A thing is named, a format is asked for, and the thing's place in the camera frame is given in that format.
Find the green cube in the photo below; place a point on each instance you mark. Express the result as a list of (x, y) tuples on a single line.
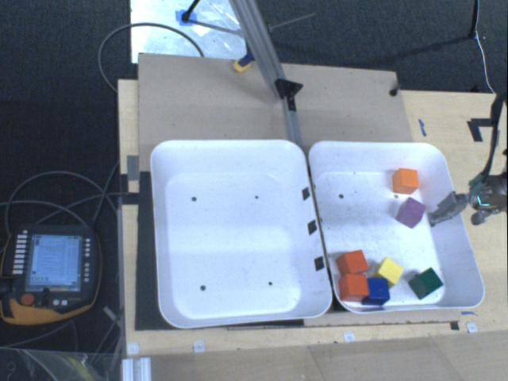
[(425, 283)]

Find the light orange cube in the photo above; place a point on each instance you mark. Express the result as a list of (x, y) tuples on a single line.
[(405, 180)]

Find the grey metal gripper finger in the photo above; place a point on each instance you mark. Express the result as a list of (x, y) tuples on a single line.
[(450, 199), (443, 214)]

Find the white plastic tray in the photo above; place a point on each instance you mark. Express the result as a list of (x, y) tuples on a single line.
[(234, 232), (369, 228)]

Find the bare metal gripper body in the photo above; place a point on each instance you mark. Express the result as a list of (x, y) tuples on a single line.
[(491, 197)]

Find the blue cube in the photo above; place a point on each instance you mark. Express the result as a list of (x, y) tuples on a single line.
[(377, 290)]

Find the yellow cube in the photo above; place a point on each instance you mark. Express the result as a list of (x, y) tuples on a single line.
[(390, 270)]

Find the purple cube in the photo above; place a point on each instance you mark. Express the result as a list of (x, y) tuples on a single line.
[(410, 212)]

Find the red-orange cube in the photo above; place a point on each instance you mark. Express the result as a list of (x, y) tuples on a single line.
[(352, 287), (352, 262)]

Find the brown cardboard board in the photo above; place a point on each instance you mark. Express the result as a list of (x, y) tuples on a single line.
[(222, 101)]

